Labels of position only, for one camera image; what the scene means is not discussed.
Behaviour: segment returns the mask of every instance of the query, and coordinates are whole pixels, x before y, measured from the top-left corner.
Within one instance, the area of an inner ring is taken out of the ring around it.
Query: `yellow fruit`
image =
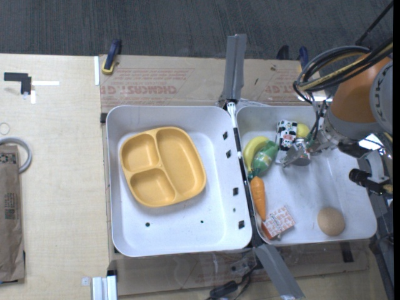
[[[310,129],[303,123],[297,124],[297,138],[305,138],[310,132]]]
[[[251,171],[251,162],[253,161],[254,155],[261,150],[261,148],[265,145],[265,142],[269,139],[264,136],[257,136],[252,138],[244,147],[243,150],[243,159],[244,165],[247,168],[247,171]]]

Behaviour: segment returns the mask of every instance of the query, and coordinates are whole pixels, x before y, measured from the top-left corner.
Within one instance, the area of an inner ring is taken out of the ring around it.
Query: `brown paper bag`
[[[0,281],[25,276],[17,146],[0,146]]]

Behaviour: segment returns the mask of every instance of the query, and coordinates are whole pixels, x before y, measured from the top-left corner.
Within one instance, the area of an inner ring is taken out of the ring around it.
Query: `green bottle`
[[[251,163],[251,179],[268,170],[276,158],[278,149],[279,146],[274,141],[269,140],[266,145],[256,153]]]

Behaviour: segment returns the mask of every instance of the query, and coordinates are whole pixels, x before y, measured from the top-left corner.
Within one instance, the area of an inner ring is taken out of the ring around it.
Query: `orange carrot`
[[[261,219],[265,221],[266,199],[265,199],[264,181],[260,177],[255,176],[250,181],[250,190],[256,210],[258,214],[261,216]]]

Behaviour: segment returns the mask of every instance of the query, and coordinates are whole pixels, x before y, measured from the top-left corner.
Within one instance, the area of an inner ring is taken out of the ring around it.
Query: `black clip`
[[[4,81],[20,81],[21,94],[31,94],[32,77],[29,77],[27,73],[5,72]]]

